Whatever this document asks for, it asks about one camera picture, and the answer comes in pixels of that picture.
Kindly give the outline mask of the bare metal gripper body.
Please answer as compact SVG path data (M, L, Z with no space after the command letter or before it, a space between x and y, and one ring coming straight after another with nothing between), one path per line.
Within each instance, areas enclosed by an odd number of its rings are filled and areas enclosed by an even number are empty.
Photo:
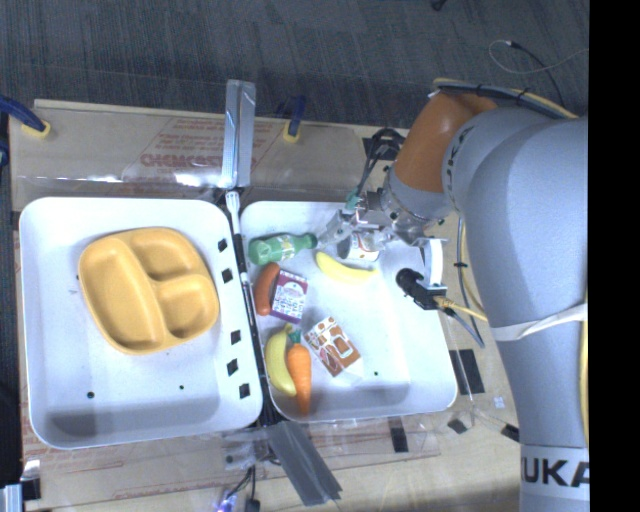
M374 247L401 241L420 247L429 231L442 223L441 217L424 217L410 211L390 191L367 191L350 198L341 210L347 228Z

